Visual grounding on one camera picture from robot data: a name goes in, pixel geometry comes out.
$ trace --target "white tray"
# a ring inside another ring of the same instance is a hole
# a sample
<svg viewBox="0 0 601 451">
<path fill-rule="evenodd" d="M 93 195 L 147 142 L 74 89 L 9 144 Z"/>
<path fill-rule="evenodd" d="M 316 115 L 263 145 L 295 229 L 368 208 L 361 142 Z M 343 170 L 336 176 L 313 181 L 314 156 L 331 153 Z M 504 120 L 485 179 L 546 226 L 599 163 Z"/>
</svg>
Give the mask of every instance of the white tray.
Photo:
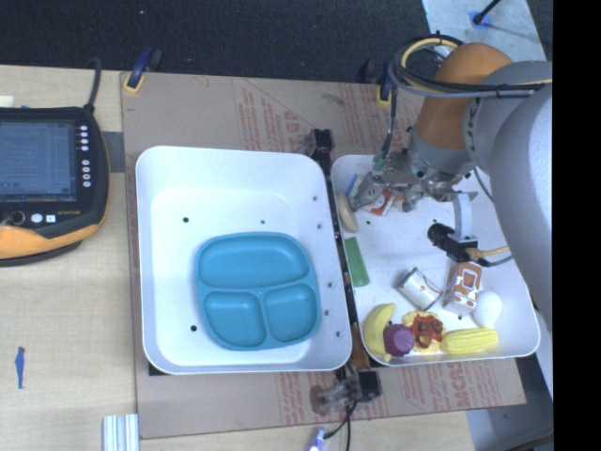
<svg viewBox="0 0 601 451">
<path fill-rule="evenodd" d="M 363 175 L 370 171 L 372 159 L 370 155 L 348 155 L 338 159 L 331 170 L 334 191 L 345 192 L 356 174 Z M 456 189 L 478 192 L 471 202 L 471 209 L 472 235 L 478 238 L 479 248 L 495 249 L 505 245 L 493 204 L 482 192 L 477 179 L 463 179 Z M 397 290 L 399 282 L 414 267 L 420 269 L 438 288 L 443 289 L 446 285 L 453 262 L 442 250 L 432 245 L 427 238 L 427 230 L 435 221 L 455 227 L 453 204 L 439 203 L 427 197 L 420 200 L 417 208 L 410 212 L 391 208 L 382 217 L 368 210 L 359 210 L 356 216 L 359 224 L 357 233 L 348 232 L 342 224 L 341 230 L 345 239 L 357 238 L 370 278 L 367 286 L 354 288 L 360 328 L 367 314 L 381 303 L 394 303 L 396 308 L 392 322 L 401 323 L 401 318 L 407 312 L 417 310 Z M 499 343 L 494 348 L 461 358 L 442 351 L 434 354 L 412 351 L 404 357 L 393 357 L 389 363 L 385 363 L 382 356 L 374 354 L 372 357 L 382 365 L 394 366 L 520 357 L 534 353 L 540 341 L 538 321 L 526 283 L 513 260 L 500 266 L 483 268 L 481 291 L 488 289 L 498 293 L 503 303 L 501 316 L 495 324 Z M 472 316 L 460 319 L 457 314 L 444 310 L 442 299 L 438 299 L 428 312 L 439 316 L 446 332 L 477 327 Z"/>
<path fill-rule="evenodd" d="M 345 364 L 352 340 L 323 172 L 300 154 L 154 147 L 136 163 L 142 326 L 146 357 L 170 374 L 324 371 Z M 321 321 L 309 339 L 229 350 L 206 331 L 194 257 L 208 239 L 273 231 L 313 261 Z"/>
</svg>

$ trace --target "toy egg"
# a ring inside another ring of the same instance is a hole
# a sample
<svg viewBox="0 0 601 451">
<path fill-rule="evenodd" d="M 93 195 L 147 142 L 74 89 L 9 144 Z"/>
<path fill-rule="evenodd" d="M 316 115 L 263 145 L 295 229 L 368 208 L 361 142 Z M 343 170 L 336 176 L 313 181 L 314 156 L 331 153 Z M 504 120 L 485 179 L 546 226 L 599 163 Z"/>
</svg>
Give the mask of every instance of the toy egg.
<svg viewBox="0 0 601 451">
<path fill-rule="evenodd" d="M 479 326 L 494 327 L 501 315 L 503 302 L 501 297 L 492 290 L 481 292 L 478 296 L 478 305 L 471 313 Z"/>
</svg>

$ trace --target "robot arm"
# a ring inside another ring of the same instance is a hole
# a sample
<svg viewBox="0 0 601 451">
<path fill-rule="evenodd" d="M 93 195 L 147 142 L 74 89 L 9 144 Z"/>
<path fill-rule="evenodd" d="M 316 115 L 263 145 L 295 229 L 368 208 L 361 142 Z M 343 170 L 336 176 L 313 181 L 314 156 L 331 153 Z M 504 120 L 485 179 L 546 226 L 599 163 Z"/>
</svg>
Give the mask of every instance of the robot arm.
<svg viewBox="0 0 601 451">
<path fill-rule="evenodd" d="M 426 44 L 452 48 L 434 79 L 407 69 L 408 54 Z M 453 186 L 476 167 L 488 174 L 509 250 L 552 331 L 552 64 L 512 62 L 489 45 L 442 36 L 411 43 L 394 62 L 393 84 L 426 98 L 409 148 L 388 156 L 379 185 L 396 186 L 405 211 L 430 196 L 453 201 L 457 214 L 469 202 L 457 201 Z M 469 218 L 456 215 L 455 223 L 468 226 Z M 440 237 L 444 229 L 433 230 Z M 473 247 L 451 234 L 460 253 Z"/>
</svg>

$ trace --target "yellow banana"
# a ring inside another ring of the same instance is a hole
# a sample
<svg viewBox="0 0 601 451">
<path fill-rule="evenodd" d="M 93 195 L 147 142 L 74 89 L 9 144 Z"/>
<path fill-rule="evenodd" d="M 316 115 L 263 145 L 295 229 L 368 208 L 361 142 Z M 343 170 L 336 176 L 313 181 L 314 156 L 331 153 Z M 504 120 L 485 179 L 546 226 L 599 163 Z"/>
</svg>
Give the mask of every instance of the yellow banana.
<svg viewBox="0 0 601 451">
<path fill-rule="evenodd" d="M 381 354 L 388 363 L 392 356 L 384 348 L 384 328 L 393 316 L 393 303 L 380 304 L 374 307 L 363 324 L 363 342 L 367 350 L 373 354 Z"/>
</svg>

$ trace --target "cardboard sheet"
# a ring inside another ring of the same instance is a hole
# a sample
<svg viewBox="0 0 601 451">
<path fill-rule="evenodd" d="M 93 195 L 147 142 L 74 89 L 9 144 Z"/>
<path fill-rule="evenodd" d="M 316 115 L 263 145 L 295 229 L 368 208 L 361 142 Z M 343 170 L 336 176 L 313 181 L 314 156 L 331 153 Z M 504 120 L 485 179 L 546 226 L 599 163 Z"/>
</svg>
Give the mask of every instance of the cardboard sheet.
<svg viewBox="0 0 601 451">
<path fill-rule="evenodd" d="M 139 93 L 122 90 L 131 293 L 140 434 L 143 439 L 338 422 L 316 414 L 314 386 L 337 383 L 333 372 L 168 376 L 151 372 L 142 346 L 135 163 L 147 148 L 174 145 L 298 151 L 307 133 L 331 129 L 332 158 L 374 154 L 389 107 L 378 87 L 237 77 L 150 73 Z M 393 150 L 408 144 L 420 97 L 399 93 Z M 523 404 L 513 359 L 381 367 L 383 396 L 361 404 L 353 419 Z"/>
</svg>

